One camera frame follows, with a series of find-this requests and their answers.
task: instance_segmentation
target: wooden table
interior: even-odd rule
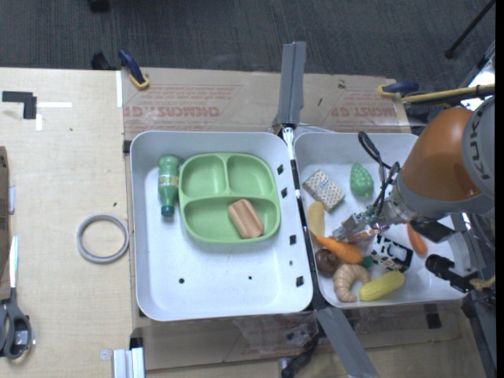
[[[16,186],[12,231],[19,235],[18,303],[30,317],[36,345],[15,362],[0,359],[0,376],[109,377],[107,354],[128,349],[132,291],[128,254],[108,265],[85,260],[76,232],[92,214],[128,219],[123,113],[117,73],[0,69],[2,91],[30,91],[40,102],[71,108],[41,109],[42,130],[24,120],[22,105],[0,102],[0,145]],[[106,255],[121,244],[115,226],[98,222],[84,235]],[[469,322],[455,314],[459,336],[411,346],[373,346],[381,376],[483,376]],[[318,354],[299,376],[345,376],[335,354]],[[151,371],[148,376],[196,378],[278,376],[277,360]]]

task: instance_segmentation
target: toy bottle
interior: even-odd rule
[[[173,155],[164,155],[157,165],[159,166],[157,191],[161,198],[161,214],[164,217],[173,217],[179,194],[179,159]]]

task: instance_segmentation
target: white tray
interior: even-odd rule
[[[234,152],[264,160],[275,176],[280,226],[270,238],[212,244],[188,235],[179,207],[161,216],[158,159]],[[156,321],[293,313],[313,297],[306,245],[285,143],[270,133],[144,132],[132,142],[136,298]],[[283,166],[279,174],[277,169]],[[287,196],[280,193],[287,188]]]
[[[415,135],[406,133],[370,133],[369,136],[380,151],[384,162],[389,165],[395,161],[399,161],[399,164],[402,165],[417,139]],[[366,206],[372,204],[376,199],[380,188],[378,164],[361,147],[356,133],[307,132],[295,140],[295,154],[300,183],[307,180],[318,169],[322,169],[346,193],[344,200],[333,211],[325,213],[326,236],[331,235],[332,231],[337,229],[341,222],[345,221],[352,213],[364,211]],[[355,162],[363,165],[375,180],[375,192],[369,199],[356,198],[350,191],[350,169]],[[302,200],[305,209],[308,209],[309,205],[314,202],[312,196],[303,188]],[[442,220],[442,222],[453,227],[449,218]],[[405,225],[393,226],[383,236],[411,248]],[[448,243],[434,244],[428,240],[425,242],[428,245],[428,255],[439,254],[453,260],[453,253]],[[318,244],[314,244],[315,251],[320,248]],[[332,284],[332,277],[323,273],[318,274],[321,293],[330,304],[339,308],[450,301],[465,296],[452,288],[447,281],[430,273],[424,267],[424,261],[425,258],[414,254],[410,268],[404,273],[406,280],[402,287],[376,301],[339,301]],[[369,271],[371,278],[374,279],[387,270],[380,265],[373,265]],[[358,295],[360,287],[361,283],[356,282],[351,291]]]

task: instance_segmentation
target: scissors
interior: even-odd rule
[[[10,298],[0,302],[0,355],[3,352],[11,360],[19,358],[32,340],[30,320],[17,306],[16,275],[17,235],[13,237],[9,255]]]

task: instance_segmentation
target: metal ring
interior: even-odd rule
[[[121,231],[124,234],[124,243],[123,246],[113,255],[111,256],[96,256],[88,252],[85,248],[84,245],[82,244],[82,235],[86,227],[95,222],[95,221],[112,221],[114,224],[116,224]],[[122,221],[119,217],[114,216],[113,214],[108,214],[108,213],[99,213],[95,214],[93,216],[88,217],[85,219],[79,226],[79,229],[77,230],[77,248],[79,248],[80,254],[87,259],[88,261],[92,261],[94,263],[110,263],[112,261],[117,260],[120,258],[124,252],[128,249],[129,245],[129,233],[128,233],[128,226],[124,221]]]

